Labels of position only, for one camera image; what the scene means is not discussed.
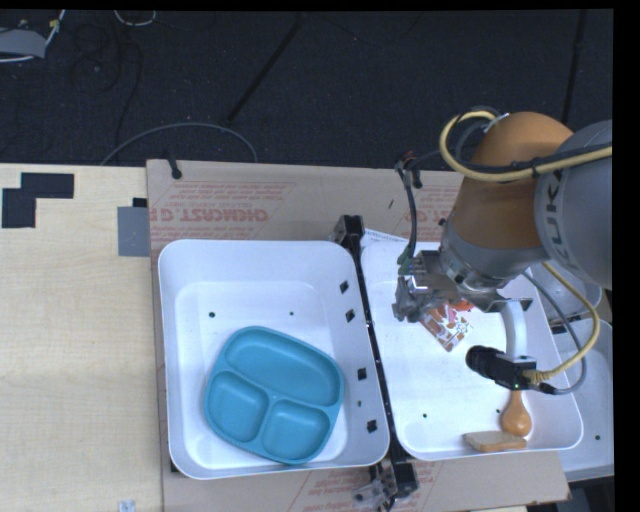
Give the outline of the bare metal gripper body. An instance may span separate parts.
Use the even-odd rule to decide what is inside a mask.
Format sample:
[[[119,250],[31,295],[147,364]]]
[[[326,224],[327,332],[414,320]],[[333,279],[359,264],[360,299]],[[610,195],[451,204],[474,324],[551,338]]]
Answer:
[[[418,290],[443,290],[449,301],[445,304],[459,305],[467,302],[473,306],[502,306],[506,298],[500,294],[494,279],[471,270],[447,253],[438,250],[421,250],[410,256],[405,251],[398,258],[398,277],[408,280],[412,294]]]

